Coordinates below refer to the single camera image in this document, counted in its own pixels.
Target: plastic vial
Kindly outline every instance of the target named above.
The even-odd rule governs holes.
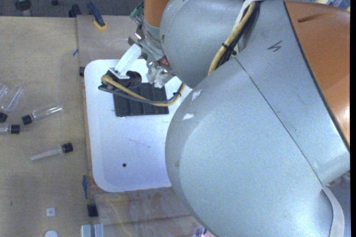
[[[65,153],[69,153],[73,151],[73,145],[71,143],[65,144],[54,144],[51,148],[47,148],[42,151],[32,152],[31,153],[31,160],[37,161],[40,159],[45,159],[47,157],[52,156],[63,156]]]
[[[63,106],[60,103],[52,103],[32,111],[29,115],[22,116],[22,122],[24,125],[31,124],[33,122],[49,118],[62,111]]]
[[[14,88],[6,91],[3,91],[4,94],[1,98],[0,105],[0,122],[5,122],[8,114],[11,112],[11,109],[15,107],[18,102],[18,97],[22,92],[22,87],[14,86]]]
[[[8,90],[8,87],[5,86],[3,83],[0,83],[0,102],[2,101],[2,97],[5,95],[7,90]]]
[[[19,134],[20,133],[20,125],[15,124],[0,124],[0,135],[4,134]]]

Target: black cap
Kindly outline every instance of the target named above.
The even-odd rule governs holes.
[[[33,122],[31,115],[22,116],[22,122],[24,125],[31,124]]]
[[[64,153],[72,152],[73,151],[73,145],[71,143],[65,143],[62,145],[62,150]]]
[[[0,112],[0,122],[5,122],[7,119],[7,114]]]
[[[20,133],[20,125],[13,124],[11,125],[11,134],[19,134]]]

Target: black rubber mat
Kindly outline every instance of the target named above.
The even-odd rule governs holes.
[[[142,83],[137,88],[130,89],[138,95],[152,101],[167,100],[166,89],[156,88],[150,83]],[[115,115],[118,117],[137,115],[166,115],[169,113],[168,107],[153,106],[149,103],[142,103],[127,98],[113,95]]]

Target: white tray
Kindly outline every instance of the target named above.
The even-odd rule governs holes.
[[[179,104],[190,92],[169,107],[168,115],[116,117],[112,94],[100,91],[100,78],[118,60],[96,60],[85,68],[85,93],[93,176],[105,191],[122,192],[171,186],[165,164],[168,126]],[[147,82],[146,61],[131,68]],[[178,78],[166,84],[167,98],[180,86]]]

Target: wooden table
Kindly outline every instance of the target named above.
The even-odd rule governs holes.
[[[102,32],[91,17],[0,17],[0,82],[23,86],[25,95],[9,121],[19,123],[22,115],[54,99],[65,107],[62,115],[23,127],[19,135],[0,136],[0,236],[43,236],[49,229],[79,236],[81,225],[103,223],[105,237],[179,237],[191,236],[199,226],[171,188],[107,193],[93,179],[79,67],[120,58],[136,30],[128,17],[104,20],[108,28]],[[31,161],[32,149],[56,142],[72,142],[74,151]],[[91,201],[97,219],[87,215]],[[48,208],[56,215],[47,216]]]

